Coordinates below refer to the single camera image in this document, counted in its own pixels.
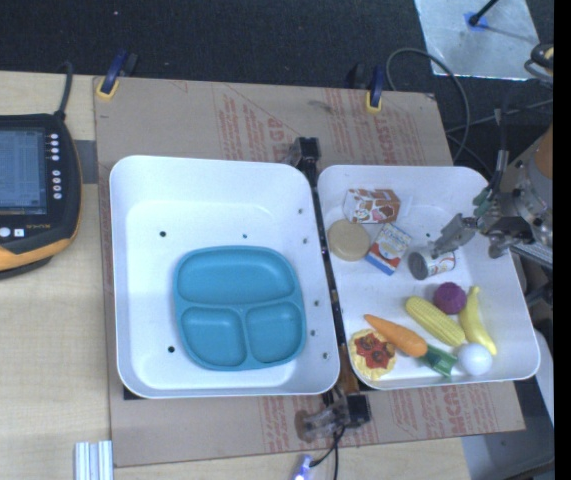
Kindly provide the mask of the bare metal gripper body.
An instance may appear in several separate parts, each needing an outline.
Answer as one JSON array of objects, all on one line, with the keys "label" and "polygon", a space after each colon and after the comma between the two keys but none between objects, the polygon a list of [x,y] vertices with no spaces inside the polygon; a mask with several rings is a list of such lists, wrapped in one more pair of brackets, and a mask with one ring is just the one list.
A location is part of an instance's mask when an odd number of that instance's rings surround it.
[{"label": "bare metal gripper body", "polygon": [[486,235],[524,244],[553,245],[551,196],[542,195],[527,179],[506,191],[492,191],[479,206],[479,228]]}]

